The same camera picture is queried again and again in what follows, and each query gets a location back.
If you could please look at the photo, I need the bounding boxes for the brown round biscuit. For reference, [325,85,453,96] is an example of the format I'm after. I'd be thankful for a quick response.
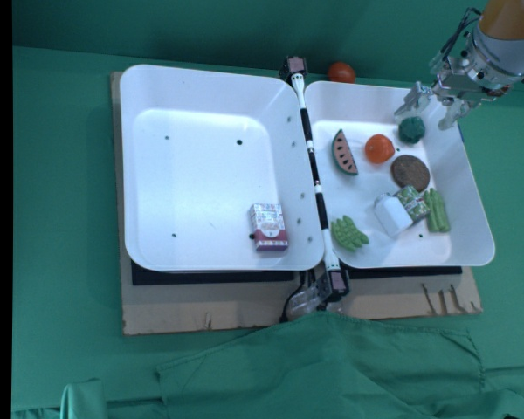
[390,155,431,193]

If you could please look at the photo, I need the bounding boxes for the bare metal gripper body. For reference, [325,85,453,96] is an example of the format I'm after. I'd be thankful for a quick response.
[428,46,524,105]

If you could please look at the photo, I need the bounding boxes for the orange tomato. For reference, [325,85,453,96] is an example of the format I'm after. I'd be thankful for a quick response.
[364,134,396,165]

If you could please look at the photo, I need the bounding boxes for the green cloth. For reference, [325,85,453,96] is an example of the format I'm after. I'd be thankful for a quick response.
[155,311,524,419]

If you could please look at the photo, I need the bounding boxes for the watermelon slice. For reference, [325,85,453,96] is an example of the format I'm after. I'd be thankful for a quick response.
[330,128,360,177]

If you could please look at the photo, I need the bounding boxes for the green asparagus bunch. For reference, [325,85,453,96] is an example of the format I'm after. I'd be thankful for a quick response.
[423,187,452,235]

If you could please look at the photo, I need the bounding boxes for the black and white thin rod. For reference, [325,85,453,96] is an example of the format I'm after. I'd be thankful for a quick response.
[290,72,343,274]

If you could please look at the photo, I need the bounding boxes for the green broccoli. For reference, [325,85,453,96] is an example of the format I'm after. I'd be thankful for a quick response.
[397,116,426,146]

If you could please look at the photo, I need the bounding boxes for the red tomato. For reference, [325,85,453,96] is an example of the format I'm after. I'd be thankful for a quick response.
[327,61,357,85]

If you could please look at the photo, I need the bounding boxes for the white plastic bottle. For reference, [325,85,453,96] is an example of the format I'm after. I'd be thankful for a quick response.
[373,193,415,239]

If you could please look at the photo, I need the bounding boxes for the black block with wires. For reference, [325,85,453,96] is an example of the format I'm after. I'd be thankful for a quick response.
[315,269,351,303]
[279,55,310,82]

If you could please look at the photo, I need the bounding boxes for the brown cardboard board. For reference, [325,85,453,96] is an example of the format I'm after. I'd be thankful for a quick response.
[110,71,484,337]

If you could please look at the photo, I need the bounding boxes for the green bean pods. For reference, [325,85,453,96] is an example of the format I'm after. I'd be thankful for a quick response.
[329,215,371,253]

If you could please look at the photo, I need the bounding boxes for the white plastic tray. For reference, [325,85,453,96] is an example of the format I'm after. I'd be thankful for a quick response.
[119,63,326,274]
[304,79,496,271]

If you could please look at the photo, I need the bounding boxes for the pink and white carton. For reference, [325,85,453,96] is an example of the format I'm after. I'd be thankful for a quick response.
[249,203,290,253]

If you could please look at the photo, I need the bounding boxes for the green printed can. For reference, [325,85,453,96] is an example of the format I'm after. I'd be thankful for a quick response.
[395,184,432,223]

